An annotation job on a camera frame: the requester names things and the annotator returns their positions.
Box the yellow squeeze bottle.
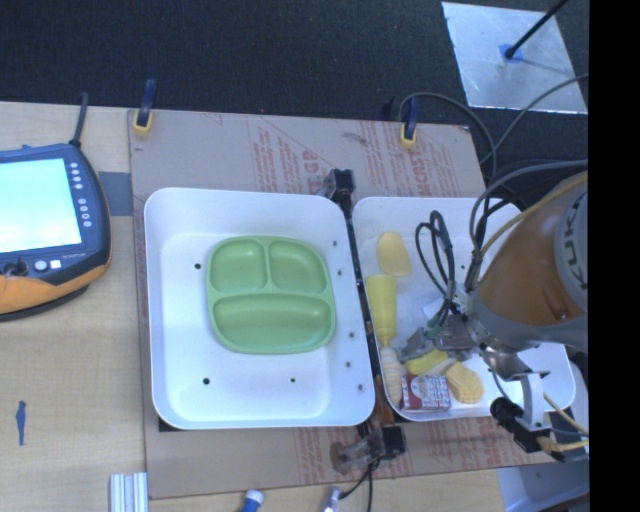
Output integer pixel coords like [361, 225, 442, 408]
[364, 273, 399, 348]

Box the brown cardboard board red print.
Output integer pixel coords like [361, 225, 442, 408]
[127, 109, 590, 501]

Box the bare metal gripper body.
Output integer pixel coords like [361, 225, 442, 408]
[425, 313, 489, 362]

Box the black cylinder on white bracket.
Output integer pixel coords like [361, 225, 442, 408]
[489, 369, 552, 454]

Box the thin black rod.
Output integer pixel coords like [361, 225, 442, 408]
[342, 197, 385, 427]

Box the yellow toy corn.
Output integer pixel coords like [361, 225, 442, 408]
[403, 348, 450, 377]

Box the yellow ribbed toy shell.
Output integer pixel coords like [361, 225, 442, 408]
[444, 361, 485, 406]

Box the cream ribbed toy bread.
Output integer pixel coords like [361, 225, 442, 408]
[379, 345, 404, 407]

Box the green divided plate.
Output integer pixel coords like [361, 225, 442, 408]
[205, 235, 337, 356]

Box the white plastic tray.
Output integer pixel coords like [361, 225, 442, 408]
[143, 187, 377, 431]
[351, 196, 577, 423]

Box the pale yellow oval toy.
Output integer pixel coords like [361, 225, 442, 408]
[376, 230, 413, 278]

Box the black block with thin wires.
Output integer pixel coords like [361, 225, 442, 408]
[381, 424, 407, 457]
[325, 168, 357, 200]

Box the red and white carton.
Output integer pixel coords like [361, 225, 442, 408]
[399, 374, 453, 413]

